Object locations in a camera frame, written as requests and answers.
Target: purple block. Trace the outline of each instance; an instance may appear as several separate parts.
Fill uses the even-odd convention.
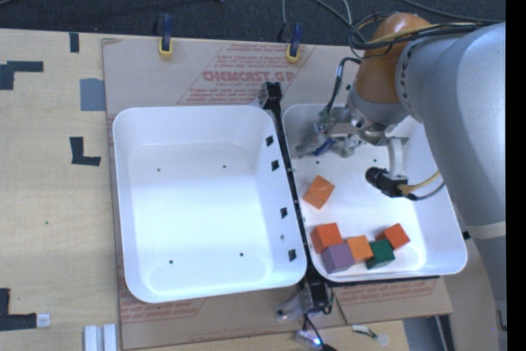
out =
[[[346,270],[354,265],[354,257],[347,242],[328,246],[321,253],[321,260],[328,274]]]

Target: toy block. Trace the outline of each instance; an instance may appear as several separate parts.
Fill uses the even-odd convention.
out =
[[[402,225],[400,224],[391,225],[389,228],[385,229],[376,236],[376,240],[381,240],[384,238],[389,240],[393,250],[402,247],[404,244],[407,244],[410,241],[408,235],[405,233]]]
[[[336,223],[318,225],[311,232],[311,240],[316,253],[322,253],[328,246],[344,242]]]
[[[351,237],[347,239],[348,247],[351,249],[355,261],[365,261],[374,256],[367,236]]]
[[[351,249],[346,242],[328,246],[321,253],[321,260],[328,274],[347,270],[355,262]]]
[[[365,261],[368,269],[381,268],[394,260],[395,254],[393,253],[389,240],[386,238],[370,242],[369,244],[374,256]]]
[[[320,209],[329,200],[329,196],[334,189],[334,184],[325,180],[322,176],[316,176],[303,195],[303,200]]]

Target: plastic tray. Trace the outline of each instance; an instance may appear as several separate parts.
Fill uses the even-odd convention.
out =
[[[275,125],[255,106],[113,123],[127,286],[161,303],[296,284],[307,260]]]
[[[327,279],[352,283],[380,279],[402,279],[450,275],[460,272],[467,252],[459,223],[446,189],[423,201],[389,198],[365,179],[370,167],[389,168],[384,146],[360,145],[354,155],[342,158],[337,151],[298,158],[295,153],[324,104],[297,104],[284,113],[284,130],[291,155],[294,180],[300,198],[302,218],[314,266]],[[409,183],[426,180],[436,171],[423,126],[406,118],[390,136],[409,136],[404,146],[404,168]],[[302,198],[316,175],[335,185],[329,200],[318,210]],[[418,195],[430,192],[439,180]],[[365,234],[372,241],[383,229],[401,223],[411,242],[394,251],[389,265],[368,269],[356,264],[328,274],[321,256],[314,252],[310,232],[319,224],[336,223],[344,238]]]

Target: cardboard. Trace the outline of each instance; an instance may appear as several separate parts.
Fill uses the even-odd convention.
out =
[[[323,103],[332,92],[334,70],[348,48],[303,45],[299,60],[286,61],[284,44],[175,39],[173,54],[160,56],[158,40],[106,39],[103,43],[108,145],[118,257],[119,312],[123,349],[140,349],[250,335],[294,331],[302,321],[277,322],[274,305],[298,290],[286,289],[146,304],[127,290],[122,271],[112,124],[130,107],[249,104],[266,81],[279,81],[282,109]],[[350,64],[344,85],[357,67]],[[343,102],[342,90],[336,102]],[[355,285],[334,289],[336,303],[316,326],[343,326],[451,312],[442,279]]]

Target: green block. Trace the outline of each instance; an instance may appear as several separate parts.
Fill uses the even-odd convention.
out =
[[[369,242],[369,244],[371,245],[374,256],[365,262],[368,269],[381,268],[394,260],[395,254],[393,253],[393,248],[386,238]]]

